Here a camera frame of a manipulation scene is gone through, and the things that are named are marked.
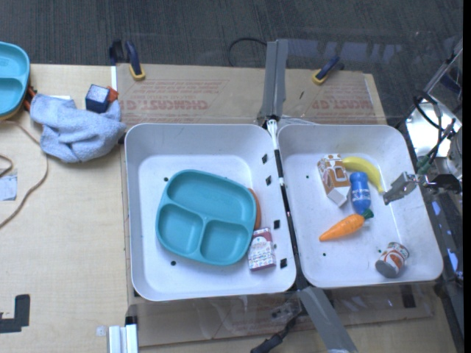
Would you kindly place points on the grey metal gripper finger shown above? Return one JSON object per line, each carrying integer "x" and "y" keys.
{"x": 404, "y": 182}
{"x": 393, "y": 198}

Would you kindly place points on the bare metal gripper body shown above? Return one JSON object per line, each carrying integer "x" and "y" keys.
{"x": 445, "y": 183}

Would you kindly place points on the blue bottle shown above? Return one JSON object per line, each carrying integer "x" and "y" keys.
{"x": 360, "y": 193}

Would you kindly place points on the yellow banana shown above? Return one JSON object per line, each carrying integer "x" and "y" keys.
{"x": 364, "y": 165}

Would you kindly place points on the orange carrot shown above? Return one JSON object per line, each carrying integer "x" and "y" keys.
{"x": 342, "y": 228}

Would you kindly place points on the orange and white can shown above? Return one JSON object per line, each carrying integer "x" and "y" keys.
{"x": 392, "y": 259}

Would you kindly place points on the orange and white carton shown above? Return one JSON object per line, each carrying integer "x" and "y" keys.
{"x": 333, "y": 182}

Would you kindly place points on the white plastic tray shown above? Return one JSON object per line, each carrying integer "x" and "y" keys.
{"x": 349, "y": 263}
{"x": 154, "y": 270}

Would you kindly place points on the orange flat disc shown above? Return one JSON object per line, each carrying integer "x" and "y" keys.
{"x": 258, "y": 212}

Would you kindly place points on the pink and white carton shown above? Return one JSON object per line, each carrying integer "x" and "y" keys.
{"x": 262, "y": 250}

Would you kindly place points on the blue divided plate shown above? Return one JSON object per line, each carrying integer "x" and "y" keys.
{"x": 13, "y": 75}
{"x": 206, "y": 197}

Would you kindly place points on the brown cardboard board red print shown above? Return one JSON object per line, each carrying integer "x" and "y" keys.
{"x": 184, "y": 98}

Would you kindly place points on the orange cube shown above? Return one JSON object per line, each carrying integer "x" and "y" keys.
{"x": 113, "y": 93}

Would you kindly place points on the blue cube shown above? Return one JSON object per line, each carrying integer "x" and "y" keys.
{"x": 96, "y": 99}

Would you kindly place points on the pale blue cloth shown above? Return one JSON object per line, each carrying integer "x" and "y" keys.
{"x": 73, "y": 131}

